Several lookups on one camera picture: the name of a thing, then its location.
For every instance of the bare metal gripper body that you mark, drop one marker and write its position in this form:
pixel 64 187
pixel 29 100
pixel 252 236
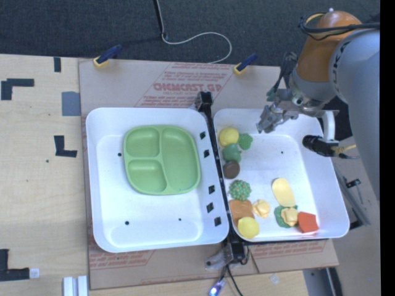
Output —
pixel 288 106

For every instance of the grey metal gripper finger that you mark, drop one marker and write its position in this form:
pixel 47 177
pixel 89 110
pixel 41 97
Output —
pixel 276 122
pixel 264 119

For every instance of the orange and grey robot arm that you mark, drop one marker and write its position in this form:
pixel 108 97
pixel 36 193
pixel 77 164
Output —
pixel 351 60

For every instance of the green toy lettuce leaf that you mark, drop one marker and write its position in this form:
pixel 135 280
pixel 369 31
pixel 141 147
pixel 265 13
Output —
pixel 246 141
pixel 278 218

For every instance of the yellow toy lemon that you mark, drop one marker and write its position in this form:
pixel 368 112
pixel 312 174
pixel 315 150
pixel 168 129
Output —
pixel 228 136
pixel 248 227

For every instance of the white plastic tray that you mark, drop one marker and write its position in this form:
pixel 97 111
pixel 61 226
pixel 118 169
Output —
pixel 154 220
pixel 271 162

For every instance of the green toy pepper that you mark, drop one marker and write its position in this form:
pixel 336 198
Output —
pixel 231 153

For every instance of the brown toy biscuit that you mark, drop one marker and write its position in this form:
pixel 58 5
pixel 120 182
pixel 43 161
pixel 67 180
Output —
pixel 231 169

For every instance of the thin black rod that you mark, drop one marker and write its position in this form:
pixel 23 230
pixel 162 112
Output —
pixel 218 159

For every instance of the yellow oval toy slice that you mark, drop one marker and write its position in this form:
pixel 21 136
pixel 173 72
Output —
pixel 283 191

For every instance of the green toy peas with carrots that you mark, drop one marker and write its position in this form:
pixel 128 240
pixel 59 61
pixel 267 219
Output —
pixel 239 190

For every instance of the pale yellow toy pasta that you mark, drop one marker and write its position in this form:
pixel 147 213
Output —
pixel 261 208
pixel 290 216

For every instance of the green divided plate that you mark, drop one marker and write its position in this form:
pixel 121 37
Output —
pixel 179 156

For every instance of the orange-brown toy bread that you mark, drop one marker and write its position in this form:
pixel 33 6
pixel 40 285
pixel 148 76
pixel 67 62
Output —
pixel 239 209

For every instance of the orange-red toy wedge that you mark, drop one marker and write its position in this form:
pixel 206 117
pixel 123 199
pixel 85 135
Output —
pixel 308 222

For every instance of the brown cardboard board red print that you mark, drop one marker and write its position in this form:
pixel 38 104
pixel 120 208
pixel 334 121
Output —
pixel 123 85

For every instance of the black cylinder on white bracket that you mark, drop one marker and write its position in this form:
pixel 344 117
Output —
pixel 318 145

